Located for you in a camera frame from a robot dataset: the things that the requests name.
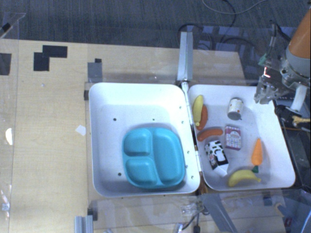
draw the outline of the blue divided plate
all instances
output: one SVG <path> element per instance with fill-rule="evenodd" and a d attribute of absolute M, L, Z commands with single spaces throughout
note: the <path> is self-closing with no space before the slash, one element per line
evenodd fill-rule
<path fill-rule="evenodd" d="M 155 189 L 178 185 L 185 176 L 185 160 L 176 134 L 164 128 L 139 128 L 122 143 L 125 175 L 137 187 Z"/>

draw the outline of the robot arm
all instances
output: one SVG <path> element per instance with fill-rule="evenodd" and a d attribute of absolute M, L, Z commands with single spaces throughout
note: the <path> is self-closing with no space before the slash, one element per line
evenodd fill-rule
<path fill-rule="evenodd" d="M 310 92 L 310 37 L 311 9 L 299 24 L 281 60 L 264 63 L 264 74 L 259 79 L 254 96 L 256 102 L 268 104 L 295 91 L 290 108 L 284 106 L 276 109 L 276 113 L 286 122 L 293 123 L 293 116 L 301 116 L 299 111 L 306 94 Z"/>

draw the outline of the toy banana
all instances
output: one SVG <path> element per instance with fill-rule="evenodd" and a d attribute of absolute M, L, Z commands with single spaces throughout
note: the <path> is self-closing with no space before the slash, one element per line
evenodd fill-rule
<path fill-rule="evenodd" d="M 192 107 L 193 121 L 195 126 L 200 126 L 202 107 L 203 107 L 203 96 L 199 95 L 194 100 Z"/>
<path fill-rule="evenodd" d="M 233 187 L 242 180 L 256 180 L 258 182 L 261 181 L 261 179 L 257 178 L 251 170 L 238 170 L 230 176 L 228 185 Z"/>

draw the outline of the toy sausage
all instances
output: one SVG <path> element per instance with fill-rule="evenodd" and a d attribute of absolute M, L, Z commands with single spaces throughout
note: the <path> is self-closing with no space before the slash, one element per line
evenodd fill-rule
<path fill-rule="evenodd" d="M 196 126 L 197 130 L 202 130 L 205 127 L 207 120 L 208 120 L 207 107 L 203 105 L 202 111 L 201 111 L 200 125 Z"/>
<path fill-rule="evenodd" d="M 207 129 L 204 131 L 201 131 L 200 133 L 198 133 L 198 141 L 202 142 L 204 141 L 206 138 L 212 136 L 212 135 L 222 135 L 223 134 L 223 130 L 220 128 L 216 128 L 216 129 Z"/>

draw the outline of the can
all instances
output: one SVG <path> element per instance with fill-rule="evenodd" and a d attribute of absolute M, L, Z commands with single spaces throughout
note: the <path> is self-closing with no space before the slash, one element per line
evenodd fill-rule
<path fill-rule="evenodd" d="M 233 98 L 230 100 L 228 108 L 228 117 L 231 120 L 240 120 L 243 109 L 243 101 L 239 98 Z"/>

